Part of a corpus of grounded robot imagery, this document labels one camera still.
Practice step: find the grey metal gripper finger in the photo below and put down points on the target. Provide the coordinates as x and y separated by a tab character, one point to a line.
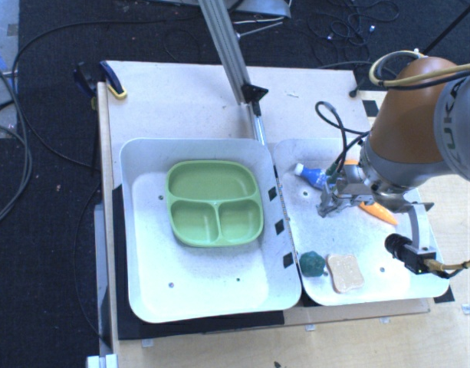
324	204
342	204

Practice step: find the white plastic tray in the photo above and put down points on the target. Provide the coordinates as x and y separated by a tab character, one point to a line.
353	244
204	278

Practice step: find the blue bottle with white cap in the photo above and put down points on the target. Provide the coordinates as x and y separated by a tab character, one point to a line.
313	176

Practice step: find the pale flat board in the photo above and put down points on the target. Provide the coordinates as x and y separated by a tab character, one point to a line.
173	102

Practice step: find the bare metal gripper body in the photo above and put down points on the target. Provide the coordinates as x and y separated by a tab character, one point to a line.
355	186

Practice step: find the orange carrot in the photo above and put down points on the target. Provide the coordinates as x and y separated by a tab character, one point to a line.
380	213

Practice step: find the tan bread slice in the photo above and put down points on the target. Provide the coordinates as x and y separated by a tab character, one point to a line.
346	273

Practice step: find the green broccoli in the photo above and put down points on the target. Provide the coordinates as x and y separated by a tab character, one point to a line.
312	264

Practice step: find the thin black and white rod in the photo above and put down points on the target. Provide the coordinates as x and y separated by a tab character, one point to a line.
260	130

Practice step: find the small orange object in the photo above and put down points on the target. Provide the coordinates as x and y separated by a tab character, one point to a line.
351	162

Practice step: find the black cylinder on white bracket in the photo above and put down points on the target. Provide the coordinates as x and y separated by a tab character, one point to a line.
409	253

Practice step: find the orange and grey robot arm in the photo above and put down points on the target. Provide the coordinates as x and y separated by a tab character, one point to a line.
407	129

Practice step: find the green divided plate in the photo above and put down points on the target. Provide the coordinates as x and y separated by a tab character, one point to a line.
213	201

